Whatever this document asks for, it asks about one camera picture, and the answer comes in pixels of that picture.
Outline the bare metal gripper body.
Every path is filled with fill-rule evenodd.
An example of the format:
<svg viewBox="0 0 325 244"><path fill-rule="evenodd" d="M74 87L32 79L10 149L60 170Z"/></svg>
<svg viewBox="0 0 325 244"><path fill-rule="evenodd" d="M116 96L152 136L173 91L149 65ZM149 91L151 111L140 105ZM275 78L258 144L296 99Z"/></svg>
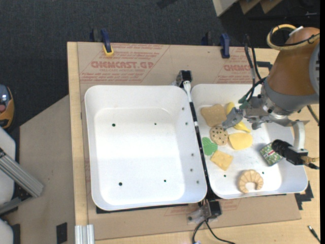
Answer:
<svg viewBox="0 0 325 244"><path fill-rule="evenodd" d="M292 112L280 108L268 97L252 97L243 107L243 117L252 124L290 124L292 120L288 116L291 114Z"/></svg>

